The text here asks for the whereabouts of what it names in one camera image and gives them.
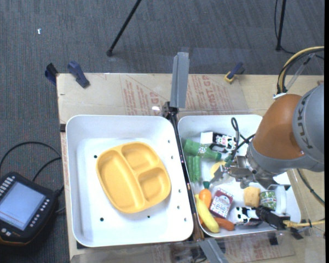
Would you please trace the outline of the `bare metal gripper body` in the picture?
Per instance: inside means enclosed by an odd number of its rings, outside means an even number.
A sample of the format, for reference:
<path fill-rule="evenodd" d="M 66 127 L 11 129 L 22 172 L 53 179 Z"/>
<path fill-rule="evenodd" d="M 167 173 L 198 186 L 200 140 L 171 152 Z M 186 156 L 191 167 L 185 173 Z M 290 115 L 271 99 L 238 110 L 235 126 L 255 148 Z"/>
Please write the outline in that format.
<path fill-rule="evenodd" d="M 246 156 L 236 156 L 232 161 L 227 162 L 227 172 L 230 176 L 243 179 L 257 173 Z"/>

